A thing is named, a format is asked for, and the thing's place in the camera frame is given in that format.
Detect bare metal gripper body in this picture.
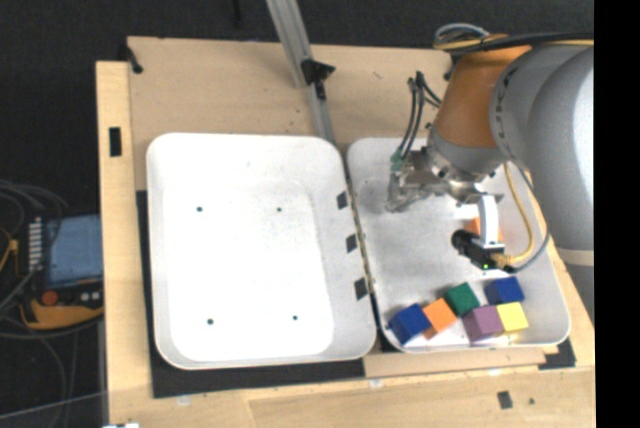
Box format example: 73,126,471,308
392,148,494,207

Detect white plastic tray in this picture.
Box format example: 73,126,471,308
145,131,378,371
345,136,572,355

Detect orange cube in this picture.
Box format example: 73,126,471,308
464,215,504,243
422,297,459,340

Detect green cube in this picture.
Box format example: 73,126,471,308
443,281,481,318

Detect blue cube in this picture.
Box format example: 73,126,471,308
483,275,526,307
388,302,433,346

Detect purple cube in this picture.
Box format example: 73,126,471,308
461,304,505,344

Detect yellow cube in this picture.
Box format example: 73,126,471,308
495,301,530,334

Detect pale wood board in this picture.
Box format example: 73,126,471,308
125,34,576,380

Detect black cylinder on white bracket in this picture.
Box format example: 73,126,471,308
450,194,508,272

